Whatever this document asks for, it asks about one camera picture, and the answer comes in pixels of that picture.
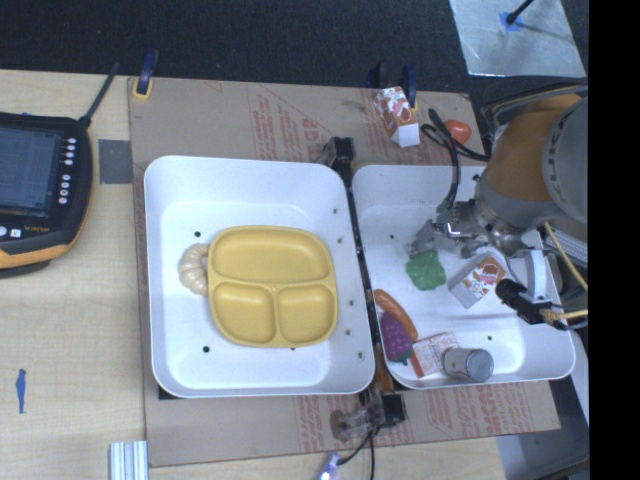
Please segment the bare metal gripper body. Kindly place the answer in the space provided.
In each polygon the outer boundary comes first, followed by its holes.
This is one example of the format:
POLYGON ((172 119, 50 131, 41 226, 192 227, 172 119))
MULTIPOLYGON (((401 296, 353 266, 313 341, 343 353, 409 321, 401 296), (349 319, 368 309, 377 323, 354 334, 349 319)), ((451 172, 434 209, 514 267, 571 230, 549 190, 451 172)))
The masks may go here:
POLYGON ((448 214, 444 232, 448 238, 461 246, 463 240, 486 240, 506 257, 529 250, 522 236, 524 230, 500 219, 483 201, 458 201, 448 214))

